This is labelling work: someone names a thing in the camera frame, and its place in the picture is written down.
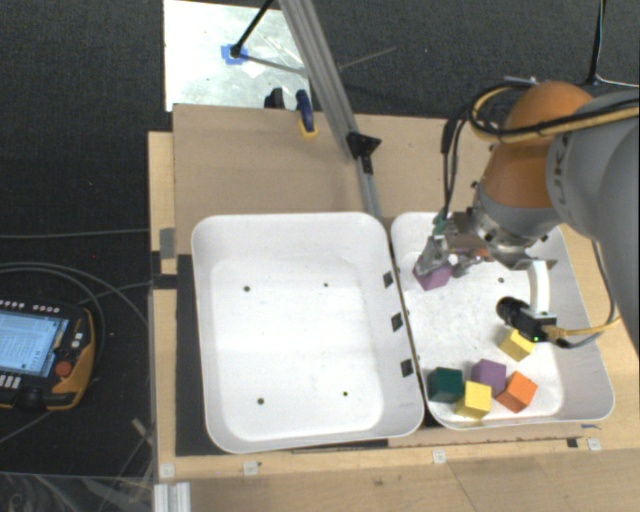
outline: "white tray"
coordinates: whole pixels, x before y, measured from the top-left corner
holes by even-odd
[[[407,328],[392,325],[404,318],[395,279],[385,283],[393,264],[377,220],[209,217],[192,250],[206,425],[220,448],[388,438],[421,424],[423,397]]]
[[[518,370],[538,384],[532,403],[519,414],[493,400],[491,412],[482,421],[475,421],[454,414],[451,404],[427,400],[435,419],[452,429],[467,429],[606,417],[613,409],[613,389],[595,343],[573,350],[539,343],[519,363],[497,347],[505,327],[496,314],[496,303],[507,295],[528,303],[527,272],[509,271],[497,262],[482,263],[472,267],[470,275],[451,279],[445,287],[428,292],[420,287],[411,271],[434,217],[435,213],[407,213],[396,218],[391,227],[400,287],[423,381],[438,366],[460,369],[469,378],[471,367],[486,358],[505,364],[507,375]],[[538,242],[529,253],[558,260],[549,272],[550,309],[558,316],[558,325],[589,325],[560,230],[553,230],[546,242]]]

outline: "black floor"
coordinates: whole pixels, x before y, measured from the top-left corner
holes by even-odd
[[[355,111],[448,116],[505,74],[583,80],[598,3],[316,5],[338,64],[396,48],[344,70]],[[600,66],[605,77],[638,82],[639,18],[638,2],[609,2]],[[170,129],[163,73],[160,0],[0,2],[0,234],[148,227],[146,134]],[[591,88],[596,94],[606,90],[611,88]],[[0,263],[21,261],[65,265],[114,286],[151,277],[145,233],[0,236]],[[85,298],[57,276],[0,273],[0,294],[15,293]],[[126,294],[146,313],[145,288]],[[97,382],[77,409],[48,416],[2,442],[0,471],[141,475],[146,468],[150,450],[131,425],[138,419],[151,426],[146,327],[121,299],[109,296],[102,304],[108,336]],[[0,439],[34,418],[0,411]]]

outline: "dark green block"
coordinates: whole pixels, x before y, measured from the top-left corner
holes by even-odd
[[[464,395],[462,371],[439,366],[427,377],[427,392],[432,402],[458,401]]]

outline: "screen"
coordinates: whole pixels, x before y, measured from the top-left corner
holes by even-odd
[[[47,376],[53,347],[68,323],[65,318],[0,311],[0,371]]]

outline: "purple block in gripper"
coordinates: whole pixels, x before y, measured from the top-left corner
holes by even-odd
[[[416,267],[413,267],[413,275],[420,283],[420,286],[422,286],[425,291],[429,291],[434,288],[440,288],[449,282],[449,279],[453,275],[453,266],[447,262],[425,276],[419,276],[416,273]]]
[[[491,386],[491,396],[495,397],[507,386],[507,367],[489,359],[481,359],[471,369],[471,380]]]

